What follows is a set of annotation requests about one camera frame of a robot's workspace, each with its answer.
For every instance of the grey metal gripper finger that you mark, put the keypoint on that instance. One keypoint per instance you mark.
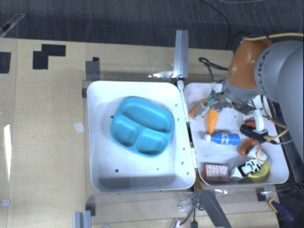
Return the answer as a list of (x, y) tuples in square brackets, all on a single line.
[(202, 110), (223, 105)]

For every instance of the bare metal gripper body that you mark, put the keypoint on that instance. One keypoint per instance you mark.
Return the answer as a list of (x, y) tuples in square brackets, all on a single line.
[(242, 107)]

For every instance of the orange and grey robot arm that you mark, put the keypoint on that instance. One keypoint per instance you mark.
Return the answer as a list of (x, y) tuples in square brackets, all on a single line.
[(280, 65)]

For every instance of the orange carrot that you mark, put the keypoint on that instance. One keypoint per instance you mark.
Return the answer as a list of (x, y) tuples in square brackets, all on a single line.
[(212, 122), (193, 110)]

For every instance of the thin black and white rod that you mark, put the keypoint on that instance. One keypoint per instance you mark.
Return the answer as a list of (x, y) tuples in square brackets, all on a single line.
[(186, 113)]

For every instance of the orange-red sausage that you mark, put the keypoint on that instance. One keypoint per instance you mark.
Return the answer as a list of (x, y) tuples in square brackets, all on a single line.
[(249, 123)]

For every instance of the blue bottle with white cap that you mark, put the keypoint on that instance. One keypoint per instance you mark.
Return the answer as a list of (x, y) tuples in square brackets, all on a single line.
[(225, 138)]

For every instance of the orange-brown sausage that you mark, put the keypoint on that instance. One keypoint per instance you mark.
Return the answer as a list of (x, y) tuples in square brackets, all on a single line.
[(245, 148)]

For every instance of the white plastic tray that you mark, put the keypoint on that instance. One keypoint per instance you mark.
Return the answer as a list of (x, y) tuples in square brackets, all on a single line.
[(221, 155), (142, 172)]

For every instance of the white carton with orange print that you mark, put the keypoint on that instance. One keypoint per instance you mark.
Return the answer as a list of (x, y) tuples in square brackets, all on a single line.
[(257, 154)]

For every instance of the blue divided plate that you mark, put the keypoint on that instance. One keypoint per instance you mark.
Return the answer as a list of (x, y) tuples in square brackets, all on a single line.
[(142, 117)]

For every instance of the black and white packet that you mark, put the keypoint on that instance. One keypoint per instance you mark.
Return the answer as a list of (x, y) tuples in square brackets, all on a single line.
[(248, 167)]

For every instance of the red and white carton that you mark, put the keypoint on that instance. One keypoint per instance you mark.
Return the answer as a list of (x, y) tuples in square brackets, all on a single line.
[(216, 173)]

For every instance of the yellow bowl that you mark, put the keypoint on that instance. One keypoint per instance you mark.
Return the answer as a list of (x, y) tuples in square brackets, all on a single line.
[(261, 174)]

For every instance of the black cylinder on white bracket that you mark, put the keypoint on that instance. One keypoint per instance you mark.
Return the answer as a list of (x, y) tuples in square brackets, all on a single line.
[(251, 132)]

